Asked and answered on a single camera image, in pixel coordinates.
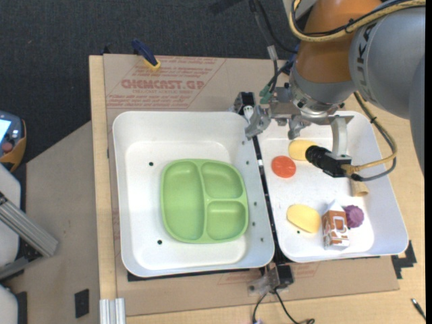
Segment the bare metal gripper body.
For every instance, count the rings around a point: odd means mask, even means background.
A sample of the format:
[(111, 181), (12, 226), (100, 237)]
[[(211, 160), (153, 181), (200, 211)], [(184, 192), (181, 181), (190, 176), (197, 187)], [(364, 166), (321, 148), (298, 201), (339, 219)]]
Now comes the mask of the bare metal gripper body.
[(318, 90), (306, 92), (290, 86), (276, 87), (268, 99), (269, 115), (274, 119), (300, 120), (318, 125), (330, 124), (330, 116), (345, 101), (344, 92)]

